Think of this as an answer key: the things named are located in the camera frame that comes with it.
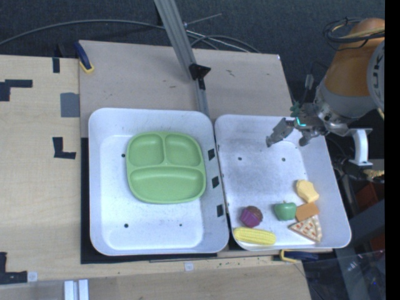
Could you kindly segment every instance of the yellow corn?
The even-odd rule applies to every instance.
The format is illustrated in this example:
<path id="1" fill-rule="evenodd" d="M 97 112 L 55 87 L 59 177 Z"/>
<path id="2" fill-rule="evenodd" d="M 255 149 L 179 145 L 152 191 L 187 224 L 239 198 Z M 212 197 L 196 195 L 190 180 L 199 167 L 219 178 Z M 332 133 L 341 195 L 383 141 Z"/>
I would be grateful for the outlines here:
<path id="1" fill-rule="evenodd" d="M 276 242 L 276 236 L 271 231 L 253 229 L 250 227 L 237 227 L 233 230 L 234 237 L 246 243 L 271 245 Z"/>

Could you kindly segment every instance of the yellow toy food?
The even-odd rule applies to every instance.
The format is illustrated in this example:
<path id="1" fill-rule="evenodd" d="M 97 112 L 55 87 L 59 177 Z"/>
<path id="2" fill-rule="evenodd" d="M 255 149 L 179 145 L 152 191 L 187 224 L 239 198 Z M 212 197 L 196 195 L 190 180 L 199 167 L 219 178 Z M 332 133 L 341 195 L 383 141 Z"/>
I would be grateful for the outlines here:
<path id="1" fill-rule="evenodd" d="M 243 241 L 245 243 L 268 246 L 276 242 L 276 236 L 273 232 L 250 227 L 237 227 L 233 230 L 233 235 L 238 241 Z"/>
<path id="2" fill-rule="evenodd" d="M 299 197 L 303 198 L 307 203 L 312 203 L 319 198 L 319 194 L 315 191 L 313 183 L 307 180 L 298 180 L 296 191 Z"/>

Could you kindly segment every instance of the black clamp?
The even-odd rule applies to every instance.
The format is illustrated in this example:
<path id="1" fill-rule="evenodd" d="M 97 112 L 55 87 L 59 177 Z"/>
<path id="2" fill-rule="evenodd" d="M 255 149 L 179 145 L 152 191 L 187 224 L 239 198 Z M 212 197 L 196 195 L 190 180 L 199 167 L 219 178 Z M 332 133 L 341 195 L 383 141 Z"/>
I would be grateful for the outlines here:
<path id="1" fill-rule="evenodd" d="M 209 73 L 211 70 L 210 67 L 200 66 L 200 64 L 192 63 L 189 66 L 189 71 L 192 76 L 193 80 L 199 81 L 199 88 L 201 90 L 206 90 L 206 85 L 204 83 L 204 77 Z"/>
<path id="2" fill-rule="evenodd" d="M 26 283 L 28 272 L 6 272 L 6 252 L 0 252 L 0 284 Z"/>

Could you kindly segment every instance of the green divided dish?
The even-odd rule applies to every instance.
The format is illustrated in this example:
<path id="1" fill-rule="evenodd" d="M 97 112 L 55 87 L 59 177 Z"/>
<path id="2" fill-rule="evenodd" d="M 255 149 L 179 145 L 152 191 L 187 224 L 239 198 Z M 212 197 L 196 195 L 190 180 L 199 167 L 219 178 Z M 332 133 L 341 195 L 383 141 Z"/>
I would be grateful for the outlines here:
<path id="1" fill-rule="evenodd" d="M 178 132 L 145 132 L 127 145 L 127 180 L 146 203 L 184 203 L 206 189 L 206 168 L 197 141 Z"/>

